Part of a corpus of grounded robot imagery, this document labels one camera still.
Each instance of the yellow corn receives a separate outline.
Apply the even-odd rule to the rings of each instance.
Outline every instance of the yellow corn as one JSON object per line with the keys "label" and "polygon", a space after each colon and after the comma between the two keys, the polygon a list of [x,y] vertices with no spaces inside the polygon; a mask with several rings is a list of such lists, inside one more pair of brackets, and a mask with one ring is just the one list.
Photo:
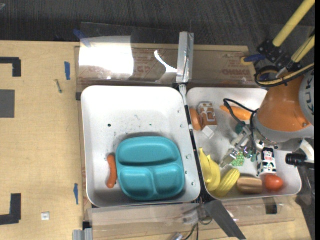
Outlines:
{"label": "yellow corn", "polygon": [[233,168],[227,172],[227,174],[222,178],[220,185],[214,191],[214,195],[217,197],[224,197],[228,192],[234,187],[240,177],[240,172],[238,169]]}

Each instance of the gray square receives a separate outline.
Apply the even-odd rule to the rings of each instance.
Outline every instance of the gray square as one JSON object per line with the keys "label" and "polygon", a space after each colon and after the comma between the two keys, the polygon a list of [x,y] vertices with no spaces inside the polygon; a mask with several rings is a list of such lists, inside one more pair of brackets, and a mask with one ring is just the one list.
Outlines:
{"label": "gray square", "polygon": [[15,118],[15,90],[0,90],[0,118]]}

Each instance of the dark background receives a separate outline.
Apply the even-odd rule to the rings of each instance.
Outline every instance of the dark background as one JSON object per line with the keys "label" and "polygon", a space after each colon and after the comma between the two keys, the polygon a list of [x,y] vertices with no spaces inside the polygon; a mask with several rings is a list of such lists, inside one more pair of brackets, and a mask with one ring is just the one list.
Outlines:
{"label": "dark background", "polygon": [[[81,22],[195,33],[196,44],[247,45],[274,38],[303,0],[0,0],[0,40],[78,41]],[[315,6],[287,42],[294,52],[315,28]],[[313,49],[305,61],[314,60]],[[301,170],[302,205],[315,239],[314,172]]]}

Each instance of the white tray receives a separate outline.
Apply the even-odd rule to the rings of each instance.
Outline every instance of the white tray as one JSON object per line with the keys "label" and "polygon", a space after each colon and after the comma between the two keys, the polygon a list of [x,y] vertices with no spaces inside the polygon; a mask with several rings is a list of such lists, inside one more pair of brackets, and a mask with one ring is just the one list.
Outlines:
{"label": "white tray", "polygon": [[[91,86],[81,95],[85,146],[86,186],[97,207],[187,203],[201,186],[182,96],[169,87]],[[107,155],[127,138],[162,136],[177,144],[184,166],[185,186],[170,199],[138,202],[128,198],[119,183],[106,186]]]}
{"label": "white tray", "polygon": [[[203,148],[203,151],[207,155],[211,155],[211,158],[220,162],[222,158],[227,154],[230,148],[234,148],[230,142],[237,137],[235,127],[237,122],[231,117],[230,114],[220,109],[220,106],[224,105],[224,99],[231,99],[239,102],[249,109],[256,110],[263,102],[267,91],[260,88],[208,88],[199,87],[192,88],[187,93],[187,103],[190,108],[196,109],[200,102],[211,102],[215,111],[218,127],[215,134],[210,139],[201,131],[194,131],[194,138],[196,146]],[[275,150],[275,163],[277,168],[277,175],[284,181],[284,186],[278,192],[270,192],[266,189],[261,194],[248,195],[240,193],[236,187],[234,187],[225,197],[218,198],[210,194],[213,198],[221,200],[237,200],[248,198],[264,198],[275,196],[290,196],[296,195],[302,188],[302,181],[298,171],[298,168],[286,164],[286,155],[290,153],[288,151]],[[221,170],[221,176],[223,176],[228,170],[232,168],[231,165],[227,165]],[[250,162],[249,159],[245,159],[244,166],[236,167],[243,175],[257,176],[257,162]]]}

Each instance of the white square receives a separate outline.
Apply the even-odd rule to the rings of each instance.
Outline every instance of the white square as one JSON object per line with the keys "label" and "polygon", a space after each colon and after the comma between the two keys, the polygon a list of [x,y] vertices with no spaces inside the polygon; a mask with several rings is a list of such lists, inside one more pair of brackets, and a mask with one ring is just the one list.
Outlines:
{"label": "white square", "polygon": [[41,213],[41,220],[42,221],[48,221],[50,220],[50,212],[43,212]]}

